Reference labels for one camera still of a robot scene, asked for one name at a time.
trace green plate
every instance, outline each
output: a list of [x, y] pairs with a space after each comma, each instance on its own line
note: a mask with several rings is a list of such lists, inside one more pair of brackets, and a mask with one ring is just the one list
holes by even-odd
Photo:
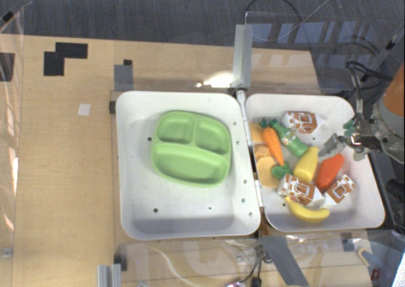
[[170, 111], [159, 119], [152, 139], [152, 166], [162, 177], [213, 186], [227, 176], [232, 146], [228, 128], [196, 113]]

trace orange carrot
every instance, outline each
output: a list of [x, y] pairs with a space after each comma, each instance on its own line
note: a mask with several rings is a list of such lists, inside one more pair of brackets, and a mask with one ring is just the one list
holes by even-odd
[[284, 166], [283, 152], [281, 151], [281, 145], [280, 141], [278, 140], [277, 132], [273, 128], [267, 127], [263, 130], [263, 139], [270, 149], [272, 156], [279, 164]]
[[315, 185], [319, 188], [321, 193], [325, 192], [335, 180], [337, 173], [344, 163], [344, 156], [337, 154], [329, 159], [325, 159], [321, 163], [318, 176], [315, 180]]

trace black cable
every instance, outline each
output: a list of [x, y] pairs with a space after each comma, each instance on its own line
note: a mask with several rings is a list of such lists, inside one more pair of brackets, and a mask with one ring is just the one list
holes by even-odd
[[344, 47], [344, 46], [348, 46], [348, 45], [354, 45], [354, 46], [360, 46], [360, 47], [366, 49], [368, 52], [372, 53], [372, 55], [374, 55], [375, 57], [377, 56], [377, 54], [378, 54], [378, 48], [377, 48], [374, 44], [372, 44], [370, 41], [367, 41], [364, 37], [358, 37], [357, 35], [352, 35], [352, 36], [350, 36], [350, 38], [356, 39], [356, 40], [357, 40], [357, 39], [362, 40], [363, 42], [369, 44], [370, 47], [371, 47], [374, 51], [371, 50], [371, 49], [370, 49], [368, 46], [366, 46], [365, 44], [360, 43], [360, 42], [346, 42], [346, 43], [343, 43], [343, 44], [339, 44], [339, 45], [333, 50], [332, 54], [335, 54], [336, 51], [337, 51], [340, 47]]
[[366, 75], [375, 77], [375, 78], [379, 78], [379, 79], [383, 79], [383, 80], [388, 80], [391, 81], [392, 77], [384, 75], [383, 73], [379, 73], [377, 71], [371, 70], [369, 68], [367, 68], [365, 65], [363, 65], [362, 63], [359, 63], [357, 61], [349, 61], [346, 63], [347, 67], [351, 67], [353, 69], [355, 69], [356, 71], [362, 72]]
[[252, 271], [246, 276], [246, 278], [244, 278], [243, 280], [240, 280], [239, 283], [244, 283], [244, 282], [247, 281], [251, 276], [253, 276], [253, 273], [254, 273], [254, 271], [256, 270], [257, 265], [258, 265], [258, 261], [256, 261], [256, 262], [254, 263], [254, 266], [253, 266], [253, 268], [252, 268]]
[[382, 84], [382, 80], [379, 79], [379, 81], [377, 83], [375, 83], [374, 85], [370, 85], [370, 86], [367, 86], [367, 87], [361, 86], [360, 89], [361, 90], [368, 90], [368, 89], [372, 89], [372, 88], [375, 88], [375, 87], [379, 87], [379, 86], [381, 86], [381, 84]]
[[260, 271], [261, 271], [261, 262], [262, 262], [262, 260], [260, 260], [260, 262], [259, 262], [259, 269], [258, 269], [258, 278], [260, 278]]
[[361, 98], [359, 78], [357, 77], [357, 74], [356, 74], [356, 72], [354, 72], [352, 67], [350, 67], [350, 66], [347, 66], [347, 67], [349, 68], [349, 71], [352, 74], [352, 80], [353, 80], [353, 83], [354, 83], [354, 90], [355, 90], [354, 92], [356, 94], [356, 98], [357, 98], [357, 100], [360, 101], [362, 98]]
[[259, 277], [253, 277], [251, 287], [261, 287], [261, 279]]
[[[258, 0], [252, 0], [252, 1], [249, 3], [249, 5], [247, 5], [245, 11], [249, 11], [249, 8], [250, 8], [250, 7], [253, 5], [253, 3], [255, 3], [256, 1], [258, 1]], [[296, 10], [296, 8], [294, 7], [294, 5], [291, 4], [288, 0], [281, 0], [281, 1], [287, 3], [287, 4], [294, 10], [294, 13], [297, 15], [299, 21], [302, 22], [302, 18], [301, 18], [301, 16], [299, 16], [298, 10]]]

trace yellow banana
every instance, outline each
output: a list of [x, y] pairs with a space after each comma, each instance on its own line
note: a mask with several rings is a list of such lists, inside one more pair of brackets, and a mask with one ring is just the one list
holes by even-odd
[[285, 201], [288, 203], [291, 213], [296, 218], [306, 222], [322, 222], [327, 219], [330, 214], [330, 211], [328, 209], [317, 209], [315, 211], [307, 209], [305, 206], [291, 200], [289, 196], [285, 197]]

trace wooden table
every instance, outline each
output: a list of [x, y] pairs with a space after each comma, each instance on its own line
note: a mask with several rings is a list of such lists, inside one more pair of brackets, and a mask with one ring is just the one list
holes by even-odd
[[[44, 76], [44, 51], [54, 51], [56, 42], [86, 43], [88, 58], [66, 59], [65, 76]], [[199, 83], [232, 69], [233, 48], [25, 36], [24, 51], [12, 286], [96, 286], [97, 266], [111, 265], [117, 243], [108, 109], [114, 64], [132, 60], [134, 81], [145, 86]], [[253, 54], [253, 83], [268, 84], [271, 71], [279, 84], [299, 78], [303, 87], [316, 88], [307, 52]], [[88, 116], [78, 115], [81, 104], [90, 104]], [[224, 240], [120, 241], [131, 242], [129, 262], [138, 263], [136, 272], [123, 273], [128, 287], [140, 279], [149, 286], [224, 286], [251, 267], [227, 254]], [[206, 266], [208, 277], [187, 263], [191, 259]], [[353, 252], [324, 250], [299, 263], [313, 286], [371, 285]], [[263, 266], [262, 279], [263, 286], [284, 286], [274, 265]]]

